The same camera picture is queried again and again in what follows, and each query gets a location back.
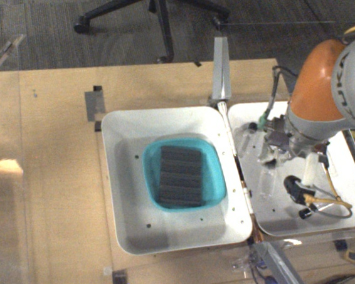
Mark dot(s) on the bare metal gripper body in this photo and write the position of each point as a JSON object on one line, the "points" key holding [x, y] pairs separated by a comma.
{"points": [[280, 134]]}

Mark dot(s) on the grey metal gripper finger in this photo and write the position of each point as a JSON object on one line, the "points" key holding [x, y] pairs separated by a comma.
{"points": [[262, 153], [274, 159]]}

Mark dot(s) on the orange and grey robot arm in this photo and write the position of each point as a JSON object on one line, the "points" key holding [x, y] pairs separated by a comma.
{"points": [[323, 91]]}

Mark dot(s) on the thin black and white rod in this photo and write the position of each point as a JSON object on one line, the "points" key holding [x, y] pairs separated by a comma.
{"points": [[229, 132]]}

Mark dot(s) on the teal plastic bowl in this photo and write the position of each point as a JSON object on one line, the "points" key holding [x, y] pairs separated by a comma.
{"points": [[213, 172]]}

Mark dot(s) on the white plastic tray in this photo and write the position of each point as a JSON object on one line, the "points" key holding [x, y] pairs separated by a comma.
{"points": [[132, 187], [346, 183]]}

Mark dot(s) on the dark grey ribbed foam block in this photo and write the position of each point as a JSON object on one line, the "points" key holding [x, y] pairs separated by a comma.
{"points": [[181, 175]]}

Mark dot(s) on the black office chair base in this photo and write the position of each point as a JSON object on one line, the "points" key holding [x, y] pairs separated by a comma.
{"points": [[162, 17]]}

